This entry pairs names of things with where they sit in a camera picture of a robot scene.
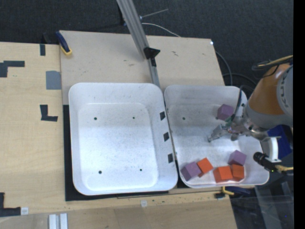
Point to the white plastic tray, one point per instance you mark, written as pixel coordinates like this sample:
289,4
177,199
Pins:
193,132
119,139

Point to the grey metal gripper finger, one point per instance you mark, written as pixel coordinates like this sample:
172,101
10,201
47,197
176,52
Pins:
218,132
235,136

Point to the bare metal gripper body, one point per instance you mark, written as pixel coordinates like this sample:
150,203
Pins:
241,127

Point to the pale wood board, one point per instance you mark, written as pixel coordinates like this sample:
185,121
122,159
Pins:
104,61

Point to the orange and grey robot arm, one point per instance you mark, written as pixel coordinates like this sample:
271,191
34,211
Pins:
267,96

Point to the purple cube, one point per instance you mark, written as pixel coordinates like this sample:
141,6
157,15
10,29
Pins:
237,157
190,171
225,112

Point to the black cylinder on white bracket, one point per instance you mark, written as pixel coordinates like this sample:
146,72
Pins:
264,159

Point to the orange cube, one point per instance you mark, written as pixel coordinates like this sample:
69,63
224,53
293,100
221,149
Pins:
205,166
222,174
238,172

